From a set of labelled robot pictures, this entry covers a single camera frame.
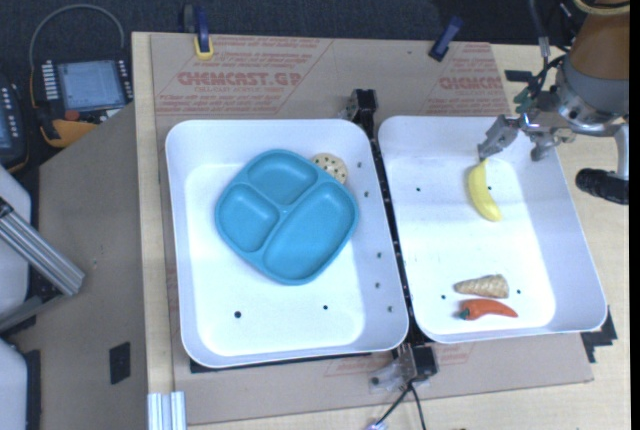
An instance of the red pepper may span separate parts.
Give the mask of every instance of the red pepper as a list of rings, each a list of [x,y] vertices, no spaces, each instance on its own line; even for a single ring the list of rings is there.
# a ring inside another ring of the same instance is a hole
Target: red pepper
[[[478,318],[486,314],[510,316],[511,318],[518,317],[518,313],[516,313],[508,305],[488,298],[474,298],[471,300],[465,300],[462,303],[459,316],[463,320],[477,320]]]

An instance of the toy food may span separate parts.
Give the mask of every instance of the toy food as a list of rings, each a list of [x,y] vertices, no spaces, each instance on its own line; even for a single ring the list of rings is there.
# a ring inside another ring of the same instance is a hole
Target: toy food
[[[497,222],[502,220],[502,213],[500,212],[500,208],[491,197],[489,193],[489,187],[487,186],[487,173],[486,166],[488,158],[482,160],[478,165],[476,165],[471,172],[469,172],[469,176],[467,177],[467,184],[469,187],[469,194],[471,195],[471,202],[475,206],[478,213],[482,215],[487,220],[491,220],[492,222]]]
[[[337,156],[320,153],[315,155],[311,161],[340,183],[344,184],[347,180],[347,167]]]
[[[510,318],[518,317],[518,313],[508,305],[490,298],[474,298],[472,300],[465,300],[460,309],[460,314],[458,316],[463,320],[477,320],[487,314],[508,316]]]
[[[509,296],[509,284],[500,274],[460,281],[453,285],[453,289],[457,293],[479,297],[507,298]]]

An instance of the small display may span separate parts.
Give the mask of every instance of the small display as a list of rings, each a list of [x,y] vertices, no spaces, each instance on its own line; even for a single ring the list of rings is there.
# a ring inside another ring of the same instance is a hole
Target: small display
[[[58,78],[67,109],[91,111],[125,105],[117,67],[112,60],[59,64]]]
[[[0,148],[6,149],[11,147],[11,136],[9,135],[9,123],[7,115],[0,105]]]

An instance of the blue plate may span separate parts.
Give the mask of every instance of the blue plate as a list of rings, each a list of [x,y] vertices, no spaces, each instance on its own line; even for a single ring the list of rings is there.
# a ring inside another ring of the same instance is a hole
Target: blue plate
[[[291,151],[251,160],[215,208],[224,241],[283,284],[315,279],[338,256],[358,223],[358,205],[332,176]]]

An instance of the yellow banana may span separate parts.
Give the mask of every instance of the yellow banana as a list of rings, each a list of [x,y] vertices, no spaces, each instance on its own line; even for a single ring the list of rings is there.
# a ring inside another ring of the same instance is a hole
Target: yellow banana
[[[480,215],[487,220],[497,222],[502,220],[502,213],[500,212],[500,208],[498,208],[496,202],[493,200],[493,197],[491,197],[489,188],[487,187],[486,166],[488,161],[489,159],[485,158],[471,169],[467,178],[467,184],[469,186],[471,202],[473,202],[473,205]]]

